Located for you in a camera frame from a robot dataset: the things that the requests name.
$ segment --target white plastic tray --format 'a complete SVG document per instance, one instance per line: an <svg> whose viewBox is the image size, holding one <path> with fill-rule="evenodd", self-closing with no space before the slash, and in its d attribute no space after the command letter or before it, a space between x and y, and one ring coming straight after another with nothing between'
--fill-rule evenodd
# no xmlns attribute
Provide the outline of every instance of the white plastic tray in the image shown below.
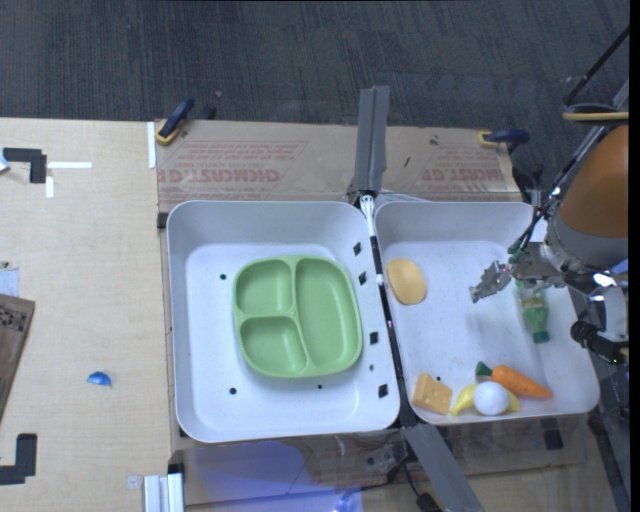
<svg viewBox="0 0 640 512"><path fill-rule="evenodd" d="M383 266L407 258L421 269L427 296L417 305L400 303L387 285L409 399L420 373L429 373L453 390L473 384L475 367L509 365L546 384L553 398L521 399L521 411L498 417L466 409L458 416L420 407L415 413L436 425L496 421L591 410L600 388L589 353L570 336L576 321L566 288L545 290L550 307L551 340L536 345L515 298L515 284L473 303L469 287L494 260L506 262L506 248L531 218L524 203L393 202L379 208L375 226ZM536 229L541 240L546 225Z"/></svg>
<svg viewBox="0 0 640 512"><path fill-rule="evenodd" d="M190 201L169 215L167 240L176 411L191 438L228 442L372 431L393 423L400 398L360 211L340 202ZM363 348L343 372L266 377L242 357L234 277L253 260L293 254L331 258L351 277Z"/></svg>

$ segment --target orange carrot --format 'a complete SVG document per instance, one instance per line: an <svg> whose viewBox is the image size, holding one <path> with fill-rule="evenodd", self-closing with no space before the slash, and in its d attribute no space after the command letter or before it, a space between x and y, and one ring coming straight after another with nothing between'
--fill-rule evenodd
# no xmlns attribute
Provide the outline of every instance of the orange carrot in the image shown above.
<svg viewBox="0 0 640 512"><path fill-rule="evenodd" d="M492 381L502 384L514 395L534 398L551 398L553 396L550 389L504 364L498 365L492 370L480 361L476 366L476 375L491 378Z"/></svg>

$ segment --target toy banana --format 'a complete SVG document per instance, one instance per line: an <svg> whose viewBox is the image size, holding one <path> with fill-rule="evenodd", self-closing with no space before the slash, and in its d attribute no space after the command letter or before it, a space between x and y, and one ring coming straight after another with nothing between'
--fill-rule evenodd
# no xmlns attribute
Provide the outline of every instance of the toy banana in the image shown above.
<svg viewBox="0 0 640 512"><path fill-rule="evenodd" d="M458 393L456 403L449 410L449 414L451 414L452 416L457 416L462 409L473 407L473 392L475 391L477 386L478 384L469 384L468 386L462 388L460 393ZM509 394L509 405L507 406L507 410L505 412L518 412L520 410L520 400L508 389L507 393Z"/></svg>

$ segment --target green plate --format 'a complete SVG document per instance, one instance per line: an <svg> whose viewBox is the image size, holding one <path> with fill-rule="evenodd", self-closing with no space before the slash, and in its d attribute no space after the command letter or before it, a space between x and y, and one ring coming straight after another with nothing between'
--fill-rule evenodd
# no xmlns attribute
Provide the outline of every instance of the green plate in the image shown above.
<svg viewBox="0 0 640 512"><path fill-rule="evenodd" d="M263 375L329 375L362 352L351 281L328 258L281 256L245 265L234 280L233 311L242 355Z"/></svg>

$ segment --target green bottle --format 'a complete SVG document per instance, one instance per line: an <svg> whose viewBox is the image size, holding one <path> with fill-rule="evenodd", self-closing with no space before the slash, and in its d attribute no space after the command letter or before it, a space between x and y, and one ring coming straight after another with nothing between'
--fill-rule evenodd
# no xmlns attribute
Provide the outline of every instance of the green bottle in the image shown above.
<svg viewBox="0 0 640 512"><path fill-rule="evenodd" d="M549 306L543 295L543 289L533 291L533 288L525 288L522 281L516 279L520 310L527 326L533 333L534 343L546 343L549 341L547 332L547 318Z"/></svg>

